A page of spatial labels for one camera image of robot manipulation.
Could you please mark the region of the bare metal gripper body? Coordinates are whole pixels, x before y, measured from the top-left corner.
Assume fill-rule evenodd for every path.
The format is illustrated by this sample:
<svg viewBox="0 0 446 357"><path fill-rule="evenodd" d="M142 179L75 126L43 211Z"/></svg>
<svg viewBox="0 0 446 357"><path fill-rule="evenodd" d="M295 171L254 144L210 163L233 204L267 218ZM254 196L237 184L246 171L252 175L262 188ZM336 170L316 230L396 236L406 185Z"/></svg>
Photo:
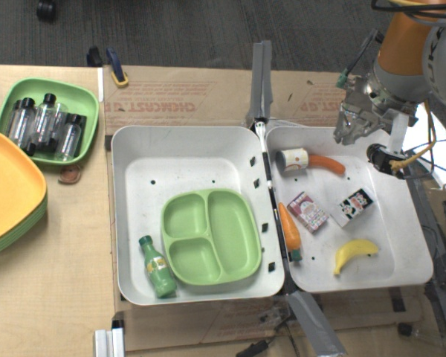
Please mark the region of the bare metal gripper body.
<svg viewBox="0 0 446 357"><path fill-rule="evenodd" d="M409 126L417 122L417 103L393 94L381 84L375 73L349 79L342 106L364 120L385 126L391 126L397 114L405 114Z"/></svg>

